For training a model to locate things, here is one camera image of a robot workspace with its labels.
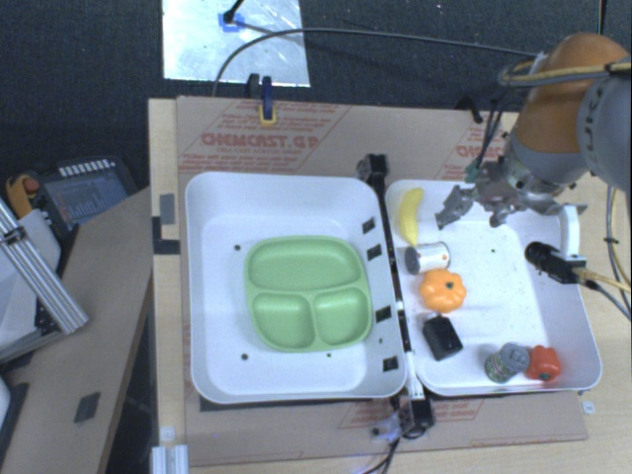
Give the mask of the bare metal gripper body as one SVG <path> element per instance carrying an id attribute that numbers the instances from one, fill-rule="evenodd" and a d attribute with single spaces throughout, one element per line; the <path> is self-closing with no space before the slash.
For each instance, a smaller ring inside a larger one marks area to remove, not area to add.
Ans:
<path id="1" fill-rule="evenodd" d="M 474 185 L 474 198 L 487 211 L 496 203 L 510 204 L 514 212 L 529 209 L 542 215 L 554 215 L 562 208 L 556 196 L 563 187 L 539 179 L 514 158 L 485 162 Z"/>

